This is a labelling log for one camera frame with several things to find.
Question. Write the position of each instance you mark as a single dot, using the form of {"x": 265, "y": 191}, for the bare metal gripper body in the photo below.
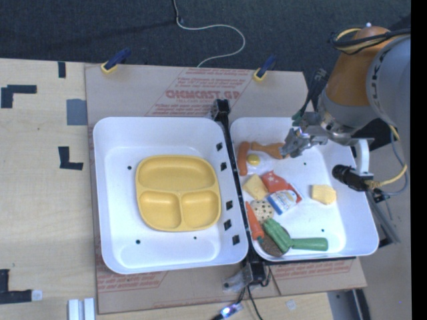
{"x": 325, "y": 130}

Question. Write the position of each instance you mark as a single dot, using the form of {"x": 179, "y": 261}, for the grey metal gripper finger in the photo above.
{"x": 289, "y": 143}
{"x": 302, "y": 147}

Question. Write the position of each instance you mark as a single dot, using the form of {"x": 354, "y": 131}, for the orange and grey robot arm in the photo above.
{"x": 353, "y": 78}

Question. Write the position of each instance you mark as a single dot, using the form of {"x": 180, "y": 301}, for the brown chicken drumstick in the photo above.
{"x": 268, "y": 148}

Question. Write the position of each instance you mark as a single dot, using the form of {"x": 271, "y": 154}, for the white fried egg yellow yolk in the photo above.
{"x": 257, "y": 167}

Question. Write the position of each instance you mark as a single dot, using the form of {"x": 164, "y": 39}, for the red and white carton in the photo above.
{"x": 277, "y": 183}

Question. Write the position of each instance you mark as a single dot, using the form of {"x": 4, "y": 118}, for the orange sausage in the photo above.
{"x": 242, "y": 158}

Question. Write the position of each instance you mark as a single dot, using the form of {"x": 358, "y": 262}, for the yellow cheese wedge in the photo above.
{"x": 323, "y": 194}
{"x": 255, "y": 186}

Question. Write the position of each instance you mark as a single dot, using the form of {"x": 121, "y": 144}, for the cream biscuit with dark dots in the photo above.
{"x": 262, "y": 209}

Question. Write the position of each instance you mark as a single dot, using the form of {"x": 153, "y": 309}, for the white plastic tray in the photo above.
{"x": 333, "y": 225}
{"x": 113, "y": 195}

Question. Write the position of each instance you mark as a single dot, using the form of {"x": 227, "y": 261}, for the orange carrot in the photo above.
{"x": 255, "y": 225}

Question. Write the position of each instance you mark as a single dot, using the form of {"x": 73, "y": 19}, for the green asparagus bunch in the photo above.
{"x": 277, "y": 235}

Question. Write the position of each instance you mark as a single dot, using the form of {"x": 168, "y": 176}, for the green cucumber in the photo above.
{"x": 310, "y": 244}

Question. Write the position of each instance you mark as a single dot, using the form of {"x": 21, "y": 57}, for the brown round patty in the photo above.
{"x": 270, "y": 248}

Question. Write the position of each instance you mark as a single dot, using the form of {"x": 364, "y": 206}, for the yellow divided plate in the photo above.
{"x": 177, "y": 192}

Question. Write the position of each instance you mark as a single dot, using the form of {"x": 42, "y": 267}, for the brown cardboard board red print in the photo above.
{"x": 133, "y": 92}

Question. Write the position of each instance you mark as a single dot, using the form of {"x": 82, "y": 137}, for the black cylinder on white bracket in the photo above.
{"x": 350, "y": 177}

